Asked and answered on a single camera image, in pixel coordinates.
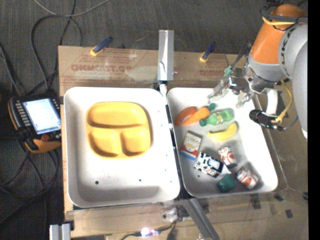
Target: cow print carton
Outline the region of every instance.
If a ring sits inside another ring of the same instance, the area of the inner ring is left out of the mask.
[[[214,178],[218,177],[221,173],[230,173],[226,165],[204,152],[200,152],[196,157],[193,168],[208,174]]]

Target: metal bar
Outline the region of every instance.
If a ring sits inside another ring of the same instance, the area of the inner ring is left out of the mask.
[[[62,225],[50,225],[50,240],[71,240],[71,227],[69,223]]]
[[[159,30],[158,82],[174,79],[174,31]]]
[[[180,200],[178,203],[186,209],[204,238],[220,239],[196,198]]]

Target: blue clamp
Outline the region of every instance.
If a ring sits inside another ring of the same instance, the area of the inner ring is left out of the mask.
[[[99,43],[97,46],[93,47],[90,50],[90,53],[93,56],[97,56],[99,53],[101,53],[104,50],[104,47],[107,47],[114,39],[110,36],[103,40],[101,43]]]
[[[201,54],[200,61],[207,62],[207,60],[209,59],[210,53],[212,53],[215,47],[216,47],[216,42],[213,41],[208,47],[208,49],[206,49],[206,51]]]

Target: green bottle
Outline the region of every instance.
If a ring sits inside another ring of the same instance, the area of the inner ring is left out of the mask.
[[[225,109],[221,112],[212,113],[205,119],[201,119],[199,121],[201,126],[206,125],[218,125],[222,124],[223,122],[229,122],[233,118],[232,112],[229,109]]]

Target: gray carpet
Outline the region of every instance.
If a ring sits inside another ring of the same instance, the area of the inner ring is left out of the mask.
[[[86,12],[104,0],[75,0],[74,12],[73,0],[38,1],[52,12],[70,15]],[[33,0],[1,0],[0,44],[19,92],[24,95],[32,90],[38,94],[45,86],[40,84],[34,89],[43,81],[43,75],[32,51],[32,39],[46,76],[57,69],[57,46],[62,35],[61,44],[66,46],[93,47],[112,36],[111,48],[157,50],[159,30],[174,30],[175,51],[203,52],[215,41],[214,53],[237,54],[246,41],[254,42],[263,22],[260,8],[265,1],[110,0],[88,13],[73,16],[71,19],[76,23],[70,21],[63,35],[68,21],[57,16],[42,18],[51,14]],[[284,0],[295,5],[301,1]],[[308,11],[307,2],[301,7]],[[58,74],[54,75],[50,87],[58,93]],[[0,182],[3,183],[15,174],[24,152],[15,140],[7,110],[8,99],[17,92],[1,60],[0,94]],[[57,162],[61,150],[52,156]],[[11,191],[30,196],[41,188],[31,161],[44,183],[54,174],[54,162],[48,154],[31,155],[21,173],[7,185]],[[45,196],[47,199],[40,196],[26,203],[0,192],[0,239],[48,239],[49,225],[64,221],[61,167]]]

